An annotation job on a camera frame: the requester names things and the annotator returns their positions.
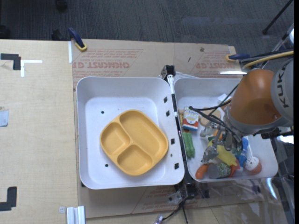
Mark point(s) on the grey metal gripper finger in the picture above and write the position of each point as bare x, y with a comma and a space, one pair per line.
205, 132
209, 155

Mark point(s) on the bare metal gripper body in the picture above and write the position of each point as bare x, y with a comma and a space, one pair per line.
226, 139

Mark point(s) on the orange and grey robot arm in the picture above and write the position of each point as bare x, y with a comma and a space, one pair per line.
254, 97

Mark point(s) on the yellow toy banana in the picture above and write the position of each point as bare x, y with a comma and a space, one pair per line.
225, 155

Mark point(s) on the grey and green can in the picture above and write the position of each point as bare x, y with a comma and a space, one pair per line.
218, 171

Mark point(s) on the orange toy carrot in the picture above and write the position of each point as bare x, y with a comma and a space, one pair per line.
201, 171

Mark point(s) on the orange and white carton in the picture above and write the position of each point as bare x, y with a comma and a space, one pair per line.
190, 120

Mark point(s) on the tan toy bread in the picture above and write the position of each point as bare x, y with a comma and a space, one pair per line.
216, 114

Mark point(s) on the green toy pea pod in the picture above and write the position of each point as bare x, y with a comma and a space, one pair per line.
188, 144

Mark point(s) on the blue plastic bottle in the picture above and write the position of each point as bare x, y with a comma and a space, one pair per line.
243, 156

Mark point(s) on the white and orange toy cupcake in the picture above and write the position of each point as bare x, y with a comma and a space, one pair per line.
252, 164

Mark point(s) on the white packet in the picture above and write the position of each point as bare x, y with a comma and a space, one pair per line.
223, 97

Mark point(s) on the white plastic tray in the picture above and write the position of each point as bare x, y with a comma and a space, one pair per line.
201, 90
121, 90

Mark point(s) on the thin black and white rod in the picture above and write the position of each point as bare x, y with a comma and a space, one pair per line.
174, 101

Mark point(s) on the yellow divided plate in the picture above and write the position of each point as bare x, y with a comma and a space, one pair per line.
137, 134

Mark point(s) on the brown cardboard board red print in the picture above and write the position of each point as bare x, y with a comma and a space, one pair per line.
149, 57

